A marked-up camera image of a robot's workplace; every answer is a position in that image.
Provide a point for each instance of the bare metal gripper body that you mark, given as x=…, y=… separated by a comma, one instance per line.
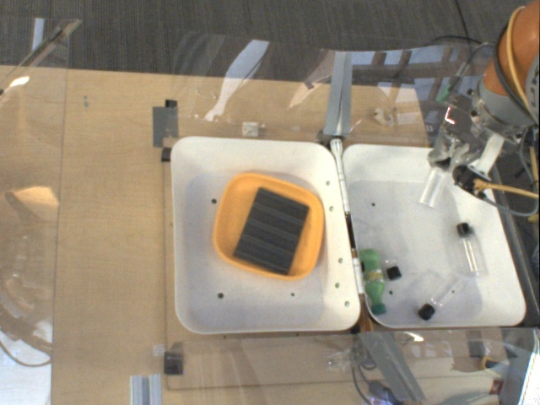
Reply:
x=464, y=120

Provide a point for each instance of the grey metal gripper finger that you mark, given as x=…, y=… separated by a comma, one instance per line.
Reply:
x=457, y=155
x=439, y=152

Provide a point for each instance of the clear plastic bottle without cap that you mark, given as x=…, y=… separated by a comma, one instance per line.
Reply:
x=433, y=186

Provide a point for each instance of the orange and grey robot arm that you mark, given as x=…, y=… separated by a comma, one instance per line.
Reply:
x=519, y=44

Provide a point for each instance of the white plastic tray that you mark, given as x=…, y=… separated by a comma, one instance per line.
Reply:
x=202, y=243
x=405, y=234

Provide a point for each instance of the clear bottle with black cap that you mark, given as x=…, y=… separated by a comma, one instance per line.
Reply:
x=427, y=311
x=470, y=251

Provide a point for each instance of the green plastic bottle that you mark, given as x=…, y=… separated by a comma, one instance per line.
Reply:
x=373, y=285

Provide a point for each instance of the dark grey ribbed block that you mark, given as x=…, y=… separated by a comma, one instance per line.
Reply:
x=272, y=230

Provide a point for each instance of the orange plate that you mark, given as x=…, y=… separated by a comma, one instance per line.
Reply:
x=228, y=230

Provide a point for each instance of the black cylinder on white bracket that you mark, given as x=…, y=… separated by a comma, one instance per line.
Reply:
x=485, y=154

